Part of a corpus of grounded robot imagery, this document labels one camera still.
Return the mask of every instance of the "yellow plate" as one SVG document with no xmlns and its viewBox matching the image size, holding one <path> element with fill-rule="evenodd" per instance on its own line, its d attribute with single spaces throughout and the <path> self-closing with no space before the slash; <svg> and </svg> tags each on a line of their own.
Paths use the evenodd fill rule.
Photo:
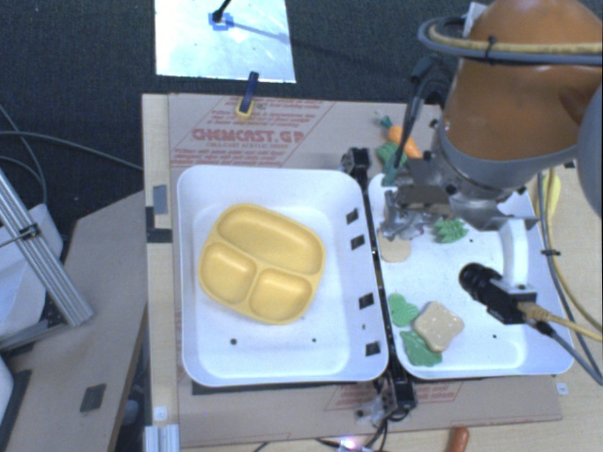
<svg viewBox="0 0 603 452">
<path fill-rule="evenodd" d="M 199 257 L 197 276 L 212 299 L 273 325 L 297 320 L 316 294 L 325 249 L 299 222 L 254 204 L 224 211 Z"/>
</svg>

